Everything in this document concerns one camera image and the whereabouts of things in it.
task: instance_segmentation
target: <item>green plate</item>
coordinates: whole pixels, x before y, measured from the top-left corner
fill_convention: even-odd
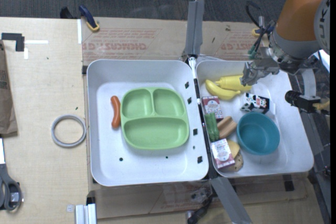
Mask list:
[[[178,147],[189,137],[184,101],[168,88],[128,91],[121,100],[121,127],[126,141],[143,150]]]

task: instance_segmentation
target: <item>white ring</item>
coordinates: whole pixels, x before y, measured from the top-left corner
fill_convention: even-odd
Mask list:
[[[62,141],[60,141],[56,135],[55,135],[55,127],[56,125],[62,121],[62,120],[65,120],[65,119],[71,119],[71,120],[75,120],[77,122],[79,122],[79,124],[82,126],[83,128],[83,134],[81,136],[81,138],[74,142],[74,143],[64,143]],[[54,140],[54,142],[61,146],[61,147],[75,147],[77,145],[79,145],[81,142],[83,142],[83,140],[85,139],[85,136],[86,136],[86,126],[85,126],[85,122],[83,119],[81,119],[79,116],[77,115],[72,115],[72,114],[65,114],[65,115],[62,115],[62,116],[59,116],[58,118],[56,118],[54,120],[54,122],[52,123],[52,126],[51,126],[51,137],[52,139]]]

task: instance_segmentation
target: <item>blue bowl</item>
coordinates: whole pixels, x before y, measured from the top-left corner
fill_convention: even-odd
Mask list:
[[[280,142],[276,124],[264,114],[248,112],[237,124],[238,144],[242,149],[255,155],[268,155],[274,152]]]

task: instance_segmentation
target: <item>yellow bottle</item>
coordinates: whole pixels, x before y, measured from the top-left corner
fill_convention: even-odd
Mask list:
[[[243,86],[240,83],[240,79],[243,75],[235,75],[235,76],[226,76],[221,77],[216,84],[222,89],[226,90],[234,90],[234,91],[249,91],[252,86],[246,85]]]

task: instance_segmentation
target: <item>robotic arm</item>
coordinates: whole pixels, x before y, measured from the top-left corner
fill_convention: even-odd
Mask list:
[[[300,72],[304,94],[289,91],[285,99],[308,113],[314,112],[320,98],[316,97],[313,54],[322,49],[330,55],[330,0],[286,0],[276,25],[271,22],[260,27],[260,36],[266,32],[270,32],[269,47],[251,48],[252,61],[245,64],[242,85],[253,85],[280,70],[291,75]]]

